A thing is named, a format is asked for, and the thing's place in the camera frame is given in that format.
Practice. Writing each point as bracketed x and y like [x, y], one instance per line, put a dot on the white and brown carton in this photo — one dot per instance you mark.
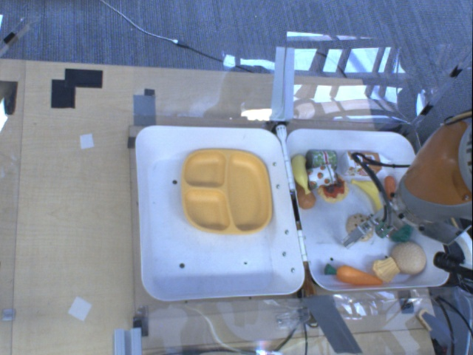
[351, 166]

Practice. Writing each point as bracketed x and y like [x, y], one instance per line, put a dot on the white plastic tray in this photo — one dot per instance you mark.
[332, 220]
[221, 264]

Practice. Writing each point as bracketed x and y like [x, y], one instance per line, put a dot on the black cylinder on white bracket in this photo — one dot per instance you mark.
[449, 263]

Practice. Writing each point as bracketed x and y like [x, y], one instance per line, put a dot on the beige biscuit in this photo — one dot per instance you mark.
[354, 222]

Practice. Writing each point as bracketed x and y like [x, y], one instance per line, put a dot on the orange carrot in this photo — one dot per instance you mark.
[356, 276]

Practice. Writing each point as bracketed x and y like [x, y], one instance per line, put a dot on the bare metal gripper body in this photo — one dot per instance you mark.
[391, 218]

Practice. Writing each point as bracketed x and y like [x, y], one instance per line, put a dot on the slice of pizza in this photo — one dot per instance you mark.
[332, 192]

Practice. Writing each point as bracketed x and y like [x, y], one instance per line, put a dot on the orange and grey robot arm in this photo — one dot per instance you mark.
[436, 161]

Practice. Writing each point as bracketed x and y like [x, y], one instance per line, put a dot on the green broccoli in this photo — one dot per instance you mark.
[403, 234]

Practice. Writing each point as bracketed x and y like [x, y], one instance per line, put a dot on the yellow divided plate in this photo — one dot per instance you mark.
[244, 191]

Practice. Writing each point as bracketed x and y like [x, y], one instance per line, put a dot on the beige round bread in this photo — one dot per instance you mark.
[409, 258]

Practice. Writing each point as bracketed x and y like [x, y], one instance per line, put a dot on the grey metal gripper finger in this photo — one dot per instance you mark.
[354, 237]
[369, 223]

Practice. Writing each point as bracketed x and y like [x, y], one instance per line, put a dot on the green can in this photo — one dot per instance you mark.
[320, 158]

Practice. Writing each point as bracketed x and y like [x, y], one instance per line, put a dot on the thin black and white rod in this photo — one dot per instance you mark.
[287, 161]

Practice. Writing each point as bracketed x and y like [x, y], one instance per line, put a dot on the yellow banana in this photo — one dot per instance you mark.
[300, 172]
[369, 191]

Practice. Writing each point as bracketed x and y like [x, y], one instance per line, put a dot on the white printed can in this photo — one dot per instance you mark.
[318, 178]

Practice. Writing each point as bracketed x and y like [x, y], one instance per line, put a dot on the brown bread roll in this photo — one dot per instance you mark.
[306, 200]

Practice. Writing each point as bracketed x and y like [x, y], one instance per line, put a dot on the orange sausage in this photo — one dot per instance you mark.
[390, 185]

